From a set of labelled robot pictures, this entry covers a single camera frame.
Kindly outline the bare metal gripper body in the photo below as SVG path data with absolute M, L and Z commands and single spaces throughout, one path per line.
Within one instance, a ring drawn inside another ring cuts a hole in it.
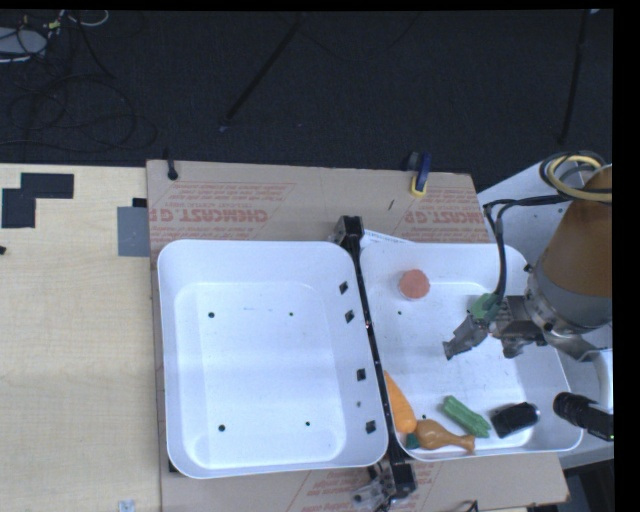
M 522 295 L 506 295 L 496 317 L 489 324 L 490 334 L 503 348 L 547 346 L 543 328 L 534 320 L 538 297 L 532 291 Z

